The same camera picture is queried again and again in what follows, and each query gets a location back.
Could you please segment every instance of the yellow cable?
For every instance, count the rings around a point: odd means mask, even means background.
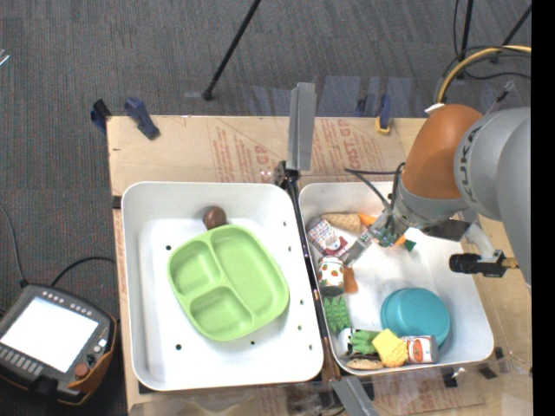
[[[532,48],[529,46],[519,46],[519,45],[506,45],[503,48],[486,48],[486,49],[482,49],[481,51],[478,51],[477,53],[474,53],[472,55],[470,55],[469,57],[467,57],[465,60],[463,60],[462,62],[460,62],[457,66],[455,66],[451,72],[447,75],[447,77],[445,78],[445,80],[443,81],[443,84],[440,87],[440,90],[438,92],[437,98],[436,98],[436,103],[443,103],[442,99],[443,99],[443,95],[445,94],[445,91],[447,89],[447,86],[449,86],[449,83],[451,82],[451,80],[459,73],[459,71],[463,68],[465,68],[467,66],[467,64],[469,62],[472,62],[478,58],[481,58],[484,55],[489,55],[489,54],[497,54],[499,52],[503,52],[506,49],[514,49],[517,50],[519,52],[526,52],[531,54],[532,53]]]

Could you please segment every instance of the gray carpet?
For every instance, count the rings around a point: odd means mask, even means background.
[[[289,115],[290,91],[307,81],[316,84],[318,116],[353,116],[365,96],[375,115],[387,93],[392,116],[422,117],[460,51],[467,13],[467,0],[262,0],[205,101],[252,2],[0,0],[0,49],[10,55],[0,67],[0,205],[30,282],[49,283],[80,257],[114,257],[106,136],[90,120],[98,99],[117,115],[129,96],[151,114]],[[474,0],[467,46],[500,45],[531,4]],[[511,44],[532,46],[532,15]],[[485,113],[512,80],[501,107],[531,104],[529,57],[468,72],[447,101]],[[19,294],[7,226],[0,217],[3,310]],[[83,263],[58,285],[119,316],[113,264]],[[119,350],[81,407],[0,381],[3,416],[125,413]]]

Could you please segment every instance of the white screen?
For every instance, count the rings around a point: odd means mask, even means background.
[[[98,322],[36,297],[0,342],[67,372]]]

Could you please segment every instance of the wooden table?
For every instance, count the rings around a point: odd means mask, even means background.
[[[286,160],[289,125],[286,117],[152,118],[161,132],[154,140],[147,139],[130,117],[107,119],[129,412],[202,415],[208,414],[207,409],[216,401],[237,398],[241,401],[230,404],[225,414],[295,414],[288,409],[291,393],[300,393],[306,399],[311,384],[300,384],[294,392],[290,387],[260,387],[248,392],[239,390],[235,395],[233,390],[224,394],[213,390],[196,397],[190,393],[140,393],[130,353],[121,195],[131,184],[144,180],[268,182],[278,162]],[[312,167],[302,174],[301,182],[353,181],[352,176],[345,176],[344,167],[391,171],[406,159],[424,121],[393,119],[390,134],[382,135],[375,131],[375,119],[316,118]],[[503,225],[483,217],[480,223],[494,247],[512,256]],[[455,391],[446,387],[415,394],[413,386],[398,380],[398,393],[389,390],[383,396],[376,395],[375,408],[380,414],[533,414],[532,378],[528,373],[532,366],[532,301],[523,276],[518,270],[509,270],[499,279],[476,275],[474,281],[494,335],[496,350],[491,359],[459,371]],[[337,408],[330,410],[330,414],[336,412]]]

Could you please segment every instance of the brown ball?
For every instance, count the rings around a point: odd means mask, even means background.
[[[225,211],[219,206],[213,206],[202,218],[202,221],[205,223],[206,228],[211,230],[217,226],[227,224],[227,216],[225,215]]]

